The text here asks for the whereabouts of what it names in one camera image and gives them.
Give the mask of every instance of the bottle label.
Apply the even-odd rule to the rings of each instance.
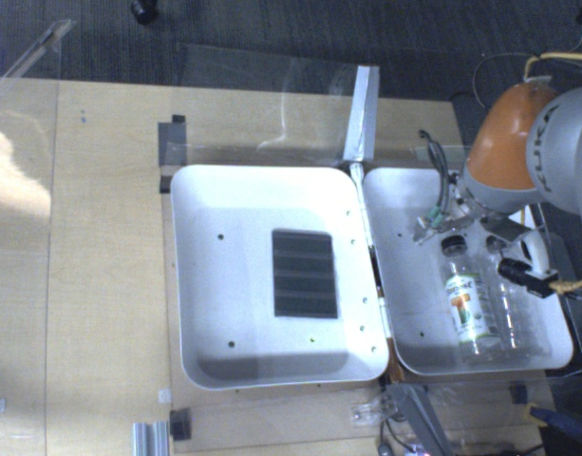
[[[482,309],[489,298],[480,275],[453,275],[446,281],[445,290],[460,344],[498,336],[493,318]]]

